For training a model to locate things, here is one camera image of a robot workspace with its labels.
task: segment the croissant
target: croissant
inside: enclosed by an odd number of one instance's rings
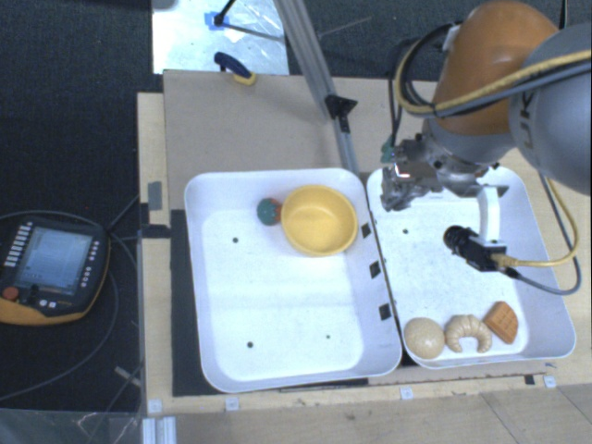
[[[479,341],[477,351],[487,352],[491,348],[491,331],[472,314],[455,315],[446,327],[446,345],[455,352],[462,352],[459,339],[474,337]]]

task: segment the wooden table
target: wooden table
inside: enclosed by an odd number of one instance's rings
[[[381,167],[380,146],[389,134],[386,83],[335,83],[340,95],[359,101],[350,115],[352,140],[361,171],[370,173]],[[421,83],[419,89],[429,97],[434,85]],[[169,225],[170,210],[184,207],[185,185],[203,172],[339,166],[332,125],[316,113],[301,77],[260,76],[254,86],[246,87],[229,74],[168,71],[164,94],[139,94],[138,128],[141,200],[153,201],[151,224]],[[420,129],[421,120],[405,116],[400,140]],[[501,163],[523,179],[549,256],[562,255],[561,234],[536,171],[517,150]],[[160,203],[149,196],[149,185],[156,184],[162,188]],[[447,370],[410,366],[371,378],[366,387],[244,393],[237,396],[238,413],[222,413],[228,395],[172,396],[170,241],[142,239],[147,413],[187,414],[179,419],[179,436],[191,437],[191,442],[275,442],[278,433],[285,434],[282,442],[316,442],[326,426],[335,431],[324,438],[328,442],[347,441],[353,429],[368,442],[371,437],[393,442],[394,432],[409,442],[468,442],[477,436],[484,436],[479,442],[523,442],[517,436],[524,442],[544,441],[538,436],[561,436],[569,442],[572,436],[571,441],[578,442],[586,435],[581,433],[592,432],[590,199],[567,189],[561,192],[580,227],[578,257],[584,275],[581,290],[565,298],[577,334],[569,357]],[[556,274],[563,288],[573,284],[571,266],[557,268]],[[535,384],[526,385],[524,376],[533,376]],[[552,376],[558,387],[546,389],[543,376]],[[413,402],[401,399],[409,389]],[[459,395],[464,398],[451,398]],[[389,420],[393,413],[403,421]],[[561,420],[570,425],[563,429]],[[296,432],[303,422],[308,430]],[[417,434],[414,426],[424,430]],[[444,428],[447,431],[429,434],[430,429]]]

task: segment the black hole in tray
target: black hole in tray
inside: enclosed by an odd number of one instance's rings
[[[371,233],[372,233],[372,230],[370,230],[370,226],[367,223],[363,224],[362,225],[362,235],[364,236],[364,238],[366,238]]]
[[[383,321],[392,316],[392,313],[390,312],[390,304],[383,304],[378,308],[378,312],[380,313],[380,319]]]
[[[370,265],[370,275],[372,278],[380,275],[380,263],[377,260]]]

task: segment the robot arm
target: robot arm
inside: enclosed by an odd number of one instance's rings
[[[426,118],[422,133],[383,146],[383,162],[390,164],[383,170],[385,209],[404,209],[415,197],[442,189],[476,196],[481,190],[476,180],[514,146],[544,176],[589,195],[590,24],[557,31],[532,7],[499,0],[478,7],[456,30],[447,42],[434,100],[418,114]],[[447,101],[520,68],[566,55],[580,59],[539,71],[514,93],[500,89],[481,102],[467,99],[456,113],[446,109]],[[401,90],[397,93],[400,103],[409,105]],[[511,96],[502,97],[505,93]]]

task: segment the yellow bowl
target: yellow bowl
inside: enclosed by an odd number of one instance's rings
[[[352,203],[327,186],[302,186],[281,207],[281,226],[298,251],[312,256],[343,252],[352,245],[358,218]]]

